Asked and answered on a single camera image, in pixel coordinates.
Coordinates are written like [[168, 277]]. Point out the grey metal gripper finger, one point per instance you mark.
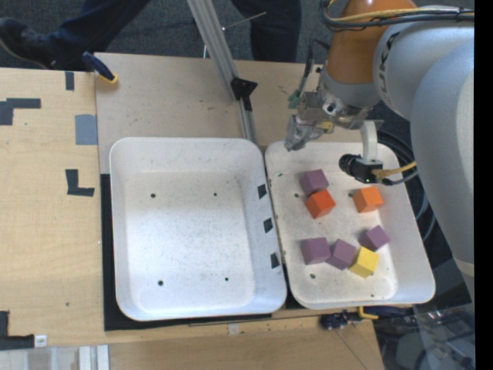
[[292, 137], [310, 132]]

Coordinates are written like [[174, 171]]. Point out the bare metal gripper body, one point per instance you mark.
[[314, 110]]

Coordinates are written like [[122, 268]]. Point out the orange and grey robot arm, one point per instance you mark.
[[435, 91]]

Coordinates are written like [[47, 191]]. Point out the purple cube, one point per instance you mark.
[[341, 254], [374, 238], [314, 181], [315, 251]]

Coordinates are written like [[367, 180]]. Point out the red orange cube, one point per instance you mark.
[[319, 204]]

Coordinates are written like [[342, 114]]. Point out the person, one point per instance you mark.
[[269, 17]]

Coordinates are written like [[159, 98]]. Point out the pale wood board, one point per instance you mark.
[[173, 98]]

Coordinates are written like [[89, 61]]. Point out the white plastic tray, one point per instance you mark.
[[192, 229], [346, 287]]

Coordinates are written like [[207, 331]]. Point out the yellow cube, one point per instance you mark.
[[364, 263]]

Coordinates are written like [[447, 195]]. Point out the black cylinder on white bracket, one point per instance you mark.
[[360, 167]]

